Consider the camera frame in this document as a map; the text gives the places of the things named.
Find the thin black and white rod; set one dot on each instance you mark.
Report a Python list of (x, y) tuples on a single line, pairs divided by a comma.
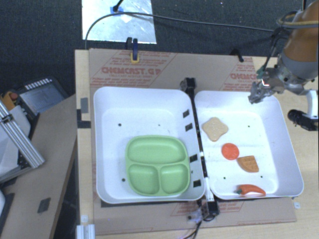
[(198, 136)]

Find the orange round toy slice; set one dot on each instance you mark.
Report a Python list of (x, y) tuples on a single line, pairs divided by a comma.
[(230, 151)]

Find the green divided plate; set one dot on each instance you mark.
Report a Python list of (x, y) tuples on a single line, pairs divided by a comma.
[(157, 165)]

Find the white plastic tray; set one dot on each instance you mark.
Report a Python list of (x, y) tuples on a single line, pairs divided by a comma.
[(251, 138), (139, 113)]

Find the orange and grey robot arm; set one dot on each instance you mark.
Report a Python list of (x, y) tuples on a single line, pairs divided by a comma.
[(300, 41)]

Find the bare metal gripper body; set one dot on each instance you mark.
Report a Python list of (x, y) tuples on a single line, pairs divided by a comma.
[(274, 80)]

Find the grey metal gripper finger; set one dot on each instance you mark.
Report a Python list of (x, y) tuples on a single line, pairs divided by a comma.
[(253, 93), (261, 95)]

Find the black cylinder on white bracket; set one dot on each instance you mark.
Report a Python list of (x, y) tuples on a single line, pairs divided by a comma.
[(305, 113)]

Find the orange toy biscuit wedge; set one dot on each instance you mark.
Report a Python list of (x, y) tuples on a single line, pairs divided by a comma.
[(248, 164)]

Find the brown cardboard board red print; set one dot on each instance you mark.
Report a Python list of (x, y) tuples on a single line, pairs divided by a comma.
[(159, 68)]

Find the orange toy carrot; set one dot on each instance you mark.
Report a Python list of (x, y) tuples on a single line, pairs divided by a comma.
[(250, 189)]

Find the beige toy bread slice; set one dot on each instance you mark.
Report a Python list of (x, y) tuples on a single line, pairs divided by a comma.
[(214, 129)]

